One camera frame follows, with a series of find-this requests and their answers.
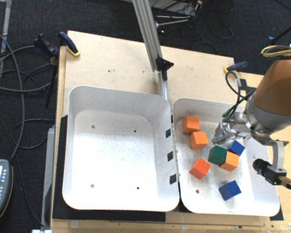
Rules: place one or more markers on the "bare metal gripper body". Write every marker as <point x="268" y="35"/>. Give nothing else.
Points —
<point x="241" y="125"/>

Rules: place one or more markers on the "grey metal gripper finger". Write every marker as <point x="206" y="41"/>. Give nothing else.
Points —
<point x="230" y="135"/>
<point x="218" y="135"/>

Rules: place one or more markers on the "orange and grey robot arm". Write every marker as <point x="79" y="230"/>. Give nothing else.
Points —
<point x="276" y="86"/>

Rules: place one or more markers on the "blue cube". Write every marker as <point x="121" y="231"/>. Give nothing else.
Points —
<point x="229" y="190"/>
<point x="237" y="148"/>

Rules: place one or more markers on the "green cube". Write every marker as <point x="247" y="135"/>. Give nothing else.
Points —
<point x="216" y="155"/>

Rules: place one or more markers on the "orange cube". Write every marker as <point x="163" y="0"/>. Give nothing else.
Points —
<point x="199" y="168"/>
<point x="198" y="140"/>
<point x="190" y="124"/>
<point x="230" y="161"/>

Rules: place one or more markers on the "white plastic tray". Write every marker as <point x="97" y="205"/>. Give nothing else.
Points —
<point x="112" y="156"/>
<point x="204" y="198"/>

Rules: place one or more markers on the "pale wood board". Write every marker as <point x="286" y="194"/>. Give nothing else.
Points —
<point x="120" y="63"/>

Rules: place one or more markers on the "black cylinder on white bracket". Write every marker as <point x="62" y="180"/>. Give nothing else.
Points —
<point x="268" y="171"/>

